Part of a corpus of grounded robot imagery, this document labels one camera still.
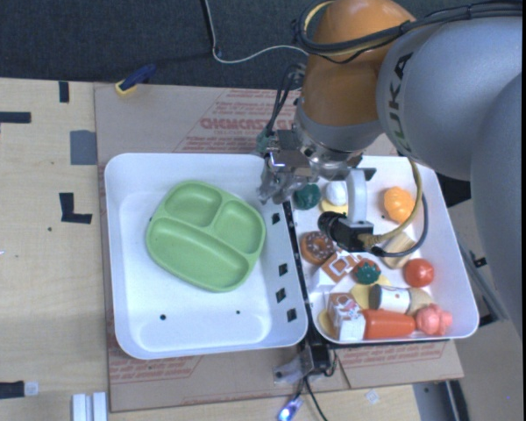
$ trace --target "red toy tomato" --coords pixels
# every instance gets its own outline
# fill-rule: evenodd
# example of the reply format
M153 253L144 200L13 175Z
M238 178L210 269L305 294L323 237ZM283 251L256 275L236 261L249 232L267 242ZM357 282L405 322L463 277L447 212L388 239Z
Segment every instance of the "red toy tomato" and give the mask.
M405 282L411 287L426 287L435 277L435 269L425 259L411 259L403 268Z

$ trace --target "black cloth background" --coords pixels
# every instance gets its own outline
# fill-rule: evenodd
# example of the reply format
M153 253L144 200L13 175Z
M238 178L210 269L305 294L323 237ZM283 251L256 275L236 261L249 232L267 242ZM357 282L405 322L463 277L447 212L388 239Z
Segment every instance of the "black cloth background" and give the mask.
M314 0L209 0L225 60L290 44ZM481 0L395 0L416 17ZM118 82L153 63L150 81L276 89L304 57L275 50L239 65L210 55L200 0L0 0L0 77Z

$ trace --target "black cable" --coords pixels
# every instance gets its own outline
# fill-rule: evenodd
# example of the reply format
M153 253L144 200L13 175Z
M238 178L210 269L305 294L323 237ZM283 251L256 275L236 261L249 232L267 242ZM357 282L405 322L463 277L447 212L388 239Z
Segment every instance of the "black cable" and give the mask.
M393 40L401 37L406 32L426 25L447 23L458 20L468 20L472 18L488 17L520 17L522 15L522 0L488 0L475 4L462 5L454 8L447 8L435 11L424 18L415 21L406 21L398 26L387 28L379 32L373 32L366 36L332 44L319 44L309 39L307 35L306 23L308 18L314 17L316 8L324 7L333 3L335 0L319 0L309 5L301 16L293 22L295 40L301 44L302 49L309 54L329 56L333 54L351 54L352 57L347 61L352 61L359 54L384 46Z
M233 60L233 61L226 61L226 60L223 60L221 59L221 55L222 55L222 52L220 50L220 47L218 46L218 41L217 41L217 34L215 32L215 29L214 29L214 24L212 22L212 14L211 14L211 11L210 11L210 6L209 6L209 0L201 0L201 6L203 7L203 16L204 16L204 21L205 21L205 24L207 25L207 31L209 33L209 37L210 37L210 42L211 42L211 45L212 45L212 48L210 49L211 52L212 52L212 57L217 60L218 62L220 62L221 64L239 64L239 63L242 63L242 62L246 62L246 61L249 61L263 53L267 53L267 52L270 52L272 50L275 50L275 49L278 49L278 48L287 48L287 49L291 49L291 50L296 50L302 54L306 54L308 55L306 52L304 52L300 47L298 46L290 46L290 45L279 45L279 46L268 46L267 48L263 48L262 50L259 50L258 52L254 53L254 54L250 54L249 56L245 57L245 58L242 58L242 59L239 59L239 60Z
M277 89L277 95L274 100L273 113L269 119L266 127L265 134L267 137L273 135L273 126L274 122L279 114L281 113L284 103L287 101L288 94L290 90L300 87L300 84L297 82L301 78L302 66L300 64L290 64L284 71L282 75L281 84Z
M314 401L314 405L316 406L317 411L319 412L320 416L322 417L322 420L323 421L327 421L327 418L323 414L322 409L319 406L319 403L317 403L316 397L314 396L314 392L312 391L312 388L309 385L308 376L304 377L304 383L306 384L306 388L308 389L308 393L311 396L312 401Z
M419 237L419 240L411 248L396 253L389 253L379 246L373 246L370 249L372 254L374 254L376 257L403 257L414 253L423 245L423 242L427 238L427 233L429 231L429 208L427 207L427 199L425 198L424 193L421 195L421 202L423 203L423 232L421 232L421 237Z
M325 377L332 377L335 374L335 370L337 369L338 362L339 362L339 357L337 356L337 352L333 351L333 363L331 364L331 369L329 371L323 371L323 375Z

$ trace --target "white tray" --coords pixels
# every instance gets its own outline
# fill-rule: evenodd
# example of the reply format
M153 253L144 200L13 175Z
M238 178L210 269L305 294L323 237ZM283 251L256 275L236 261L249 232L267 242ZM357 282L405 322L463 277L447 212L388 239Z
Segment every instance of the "white tray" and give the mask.
M373 178L366 183L367 207L366 219L373 223L373 233L382 234L392 231L397 224L387 217L383 209L383 192L394 186L400 186L408 190L411 195L416 194L416 185L413 180L409 161L401 157L391 156L365 156L359 164L360 168L376 168ZM428 336L415 331L408 337L393 339L363 340L367 343L390 343L415 340L440 340L457 339L469 337L479 324L479 312L473 297L472 287L467 277L466 268L462 261L458 242L453 231L444 197L440 189L436 174L429 168L418 165L423 181L423 192L427 199L429 208L429 231L426 240L410 257L424 257L430 261L435 269L435 279L425 289L440 305L443 310L448 310L453 316L452 326L446 334L441 336ZM320 181L318 185L323 188L326 181ZM297 210L294 208L293 218L298 238L305 232L317 230L317 219L321 211L318 207L311 210ZM420 210L413 223L405 232L414 240L417 240L423 229L423 210ZM395 287L408 287L404 281L401 269L391 269L384 265L380 258L368 253L359 253L363 257L376 262L384 274ZM317 266L311 265L302 259L302 269L307 284L310 277L316 272ZM355 281L347 275L332 291L348 292L355 285ZM318 316L325 309L328 298L327 293L309 293L309 301L312 317L317 330L333 343L338 340L329 336L319 323Z
M247 154L126 153L105 169L110 267L119 345L138 359L292 346L308 318L280 205L256 194L263 160ZM199 180L241 197L265 220L259 260L237 289L199 289L156 265L146 228L176 184Z

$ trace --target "blue light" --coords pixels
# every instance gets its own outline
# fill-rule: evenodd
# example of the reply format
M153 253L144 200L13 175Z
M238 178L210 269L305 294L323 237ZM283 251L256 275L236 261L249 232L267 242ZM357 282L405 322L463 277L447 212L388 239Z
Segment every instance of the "blue light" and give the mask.
M290 410L288 408L282 409L281 413L279 413L279 421L290 421L291 419Z

